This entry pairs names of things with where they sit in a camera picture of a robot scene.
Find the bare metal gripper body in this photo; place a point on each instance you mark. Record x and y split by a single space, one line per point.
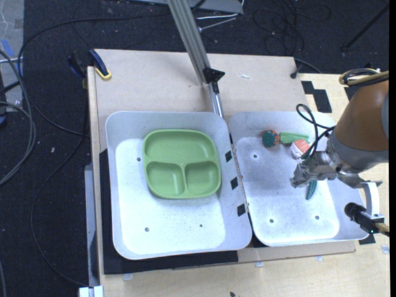
321 167

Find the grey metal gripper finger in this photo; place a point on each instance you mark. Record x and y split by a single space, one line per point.
298 182
299 171

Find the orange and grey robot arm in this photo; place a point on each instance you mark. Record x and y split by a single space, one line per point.
359 116

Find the dark green toy vegetable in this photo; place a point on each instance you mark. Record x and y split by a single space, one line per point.
311 191

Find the pink and white toy food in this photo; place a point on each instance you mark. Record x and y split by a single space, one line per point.
299 148

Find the white plastic tray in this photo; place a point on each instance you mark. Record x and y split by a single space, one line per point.
278 196
170 227

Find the teal and orange round toy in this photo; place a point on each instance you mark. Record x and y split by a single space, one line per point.
270 138

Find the thin black and white rod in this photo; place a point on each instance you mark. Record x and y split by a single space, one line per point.
237 162

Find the green divided plate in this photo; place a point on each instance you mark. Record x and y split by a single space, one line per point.
182 153

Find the pale wood board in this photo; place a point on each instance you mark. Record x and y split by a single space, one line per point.
154 82

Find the black cylinder on white bracket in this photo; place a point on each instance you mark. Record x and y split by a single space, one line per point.
355 212

